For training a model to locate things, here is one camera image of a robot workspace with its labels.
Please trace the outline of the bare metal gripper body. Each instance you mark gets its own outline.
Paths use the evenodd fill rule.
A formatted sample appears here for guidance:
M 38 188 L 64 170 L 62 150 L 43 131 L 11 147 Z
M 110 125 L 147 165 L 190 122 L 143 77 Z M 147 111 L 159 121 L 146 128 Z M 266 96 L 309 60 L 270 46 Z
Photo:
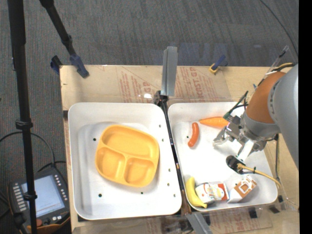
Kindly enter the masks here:
M 240 144 L 239 152 L 262 151 L 266 146 L 266 139 L 252 132 L 248 127 L 245 118 L 230 117 L 229 124 L 225 132 L 236 137 L 236 142 Z

